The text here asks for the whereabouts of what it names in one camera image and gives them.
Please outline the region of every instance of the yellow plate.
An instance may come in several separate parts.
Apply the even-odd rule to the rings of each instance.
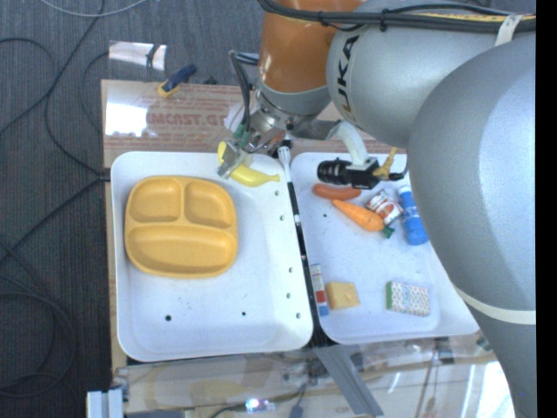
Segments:
[[[146,273],[219,275],[238,251],[234,202],[221,185],[206,179],[142,179],[126,205],[124,243],[130,260]]]

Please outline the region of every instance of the yellow banana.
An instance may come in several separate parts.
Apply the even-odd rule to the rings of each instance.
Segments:
[[[218,163],[223,162],[223,154],[225,153],[226,143],[223,141],[218,145],[217,156]],[[247,165],[239,165],[232,171],[230,178],[234,181],[238,181],[241,185],[247,185],[249,187],[257,187],[258,185],[263,185],[269,181],[280,181],[280,175],[277,173],[274,175],[267,175],[260,171],[256,171],[248,167]]]

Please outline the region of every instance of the blue clamp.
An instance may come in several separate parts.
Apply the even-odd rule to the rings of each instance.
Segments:
[[[158,94],[163,98],[168,98],[171,94],[178,91],[179,85],[190,80],[198,68],[194,64],[189,64],[182,70],[174,73],[158,86]]]

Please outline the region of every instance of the blue spray bottle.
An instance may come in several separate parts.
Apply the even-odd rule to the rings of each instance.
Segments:
[[[429,238],[419,217],[418,208],[416,207],[410,186],[404,185],[400,187],[399,196],[400,204],[404,210],[402,224],[406,229],[406,240],[410,245],[423,245]]]

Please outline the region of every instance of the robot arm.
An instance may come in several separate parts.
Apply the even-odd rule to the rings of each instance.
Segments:
[[[317,116],[331,100],[344,122],[406,148],[433,248],[493,346],[516,416],[536,417],[535,16],[441,0],[259,2],[256,109],[228,169],[280,131],[327,138]],[[351,151],[369,174],[362,154]]]

